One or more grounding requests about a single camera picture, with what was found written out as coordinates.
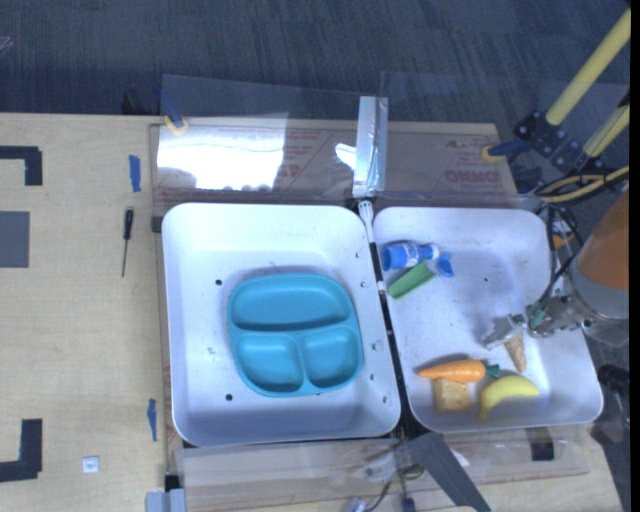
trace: toy banana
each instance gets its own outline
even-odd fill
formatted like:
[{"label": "toy banana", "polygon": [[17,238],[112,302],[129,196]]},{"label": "toy banana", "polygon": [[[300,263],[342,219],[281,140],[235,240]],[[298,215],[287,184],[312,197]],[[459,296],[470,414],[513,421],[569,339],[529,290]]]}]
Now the toy banana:
[{"label": "toy banana", "polygon": [[488,384],[480,393],[480,414],[478,418],[486,419],[487,413],[504,399],[538,396],[540,390],[533,382],[521,375],[507,375]]}]

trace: screwdriver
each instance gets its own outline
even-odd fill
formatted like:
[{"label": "screwdriver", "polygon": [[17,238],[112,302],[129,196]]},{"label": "screwdriver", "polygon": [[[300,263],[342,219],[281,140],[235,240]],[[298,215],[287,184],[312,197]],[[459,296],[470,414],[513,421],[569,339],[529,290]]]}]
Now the screwdriver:
[{"label": "screwdriver", "polygon": [[133,226],[133,208],[127,208],[124,214],[124,256],[122,256],[122,277],[124,277],[124,267],[127,264],[127,246],[131,238],[131,227]]}]

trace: blue plastic plate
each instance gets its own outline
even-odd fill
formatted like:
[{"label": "blue plastic plate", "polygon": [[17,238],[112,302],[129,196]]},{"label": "blue plastic plate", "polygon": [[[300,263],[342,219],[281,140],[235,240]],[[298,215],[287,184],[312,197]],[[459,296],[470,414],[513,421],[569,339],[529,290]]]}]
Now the blue plastic plate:
[{"label": "blue plastic plate", "polygon": [[334,391],[362,368],[353,303],[326,276],[275,274],[244,281],[229,297],[227,327],[238,373],[263,395]]}]

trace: toy carrot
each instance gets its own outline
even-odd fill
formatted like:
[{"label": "toy carrot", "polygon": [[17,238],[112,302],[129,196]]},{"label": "toy carrot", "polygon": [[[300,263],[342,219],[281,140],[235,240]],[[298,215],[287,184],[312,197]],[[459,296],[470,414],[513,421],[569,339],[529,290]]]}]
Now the toy carrot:
[{"label": "toy carrot", "polygon": [[477,359],[463,359],[424,368],[418,371],[418,375],[425,379],[444,378],[456,382],[478,382],[485,375],[497,379],[500,375],[500,366],[497,364],[486,366]]}]

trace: dark floor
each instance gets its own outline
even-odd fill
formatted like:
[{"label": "dark floor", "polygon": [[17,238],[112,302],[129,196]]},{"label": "dark floor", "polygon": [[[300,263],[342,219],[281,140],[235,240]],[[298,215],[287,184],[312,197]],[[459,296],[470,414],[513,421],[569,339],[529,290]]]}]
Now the dark floor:
[{"label": "dark floor", "polygon": [[[385,76],[418,91],[409,106],[392,102],[391,118],[490,122],[504,138],[552,104],[626,8],[623,0],[2,0],[0,111],[120,114],[124,92],[135,89],[153,112],[165,75],[356,95],[378,93]],[[12,43],[5,51],[3,37]],[[567,119],[571,135],[586,140],[629,82],[627,44]],[[603,160],[628,159],[626,129]],[[574,208],[583,237],[616,197]],[[629,368],[628,347],[589,345],[597,368]],[[606,397],[603,418],[615,424],[615,396]],[[606,453],[630,510],[628,431],[621,438]]]}]

